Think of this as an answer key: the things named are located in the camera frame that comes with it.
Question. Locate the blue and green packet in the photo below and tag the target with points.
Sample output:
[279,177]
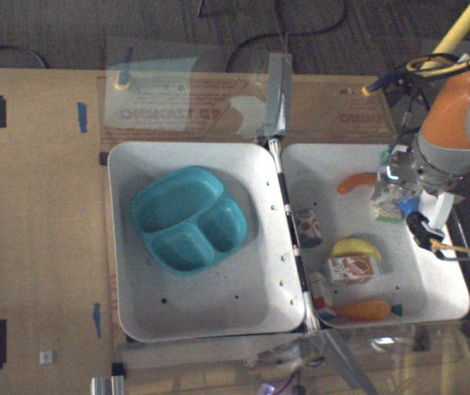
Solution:
[393,214]

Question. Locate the orange carrot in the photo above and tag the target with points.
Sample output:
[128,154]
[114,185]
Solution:
[362,310]

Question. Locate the blue divided plate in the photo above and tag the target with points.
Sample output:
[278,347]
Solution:
[185,220]

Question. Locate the orange sausage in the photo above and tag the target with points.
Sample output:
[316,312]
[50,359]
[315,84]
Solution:
[354,182]

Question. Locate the black cylinder on white bracket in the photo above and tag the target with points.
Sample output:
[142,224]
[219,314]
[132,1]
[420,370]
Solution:
[422,225]

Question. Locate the white plastic tray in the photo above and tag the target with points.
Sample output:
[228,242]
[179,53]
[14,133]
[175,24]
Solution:
[415,270]
[201,303]

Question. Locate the small can with red print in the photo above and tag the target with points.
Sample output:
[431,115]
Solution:
[308,228]

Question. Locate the yellow banana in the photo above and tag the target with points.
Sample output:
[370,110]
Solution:
[354,247]

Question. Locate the thin black and white rod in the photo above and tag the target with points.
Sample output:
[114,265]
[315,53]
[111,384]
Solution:
[285,191]

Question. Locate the brown cardboard board red print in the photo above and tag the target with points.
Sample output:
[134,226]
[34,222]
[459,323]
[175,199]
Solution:
[201,109]

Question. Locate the white and brown carton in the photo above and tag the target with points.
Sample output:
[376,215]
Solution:
[352,270]

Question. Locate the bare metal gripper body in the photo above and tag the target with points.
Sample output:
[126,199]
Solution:
[399,175]

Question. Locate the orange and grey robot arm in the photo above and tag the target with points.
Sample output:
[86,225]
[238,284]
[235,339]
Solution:
[448,109]

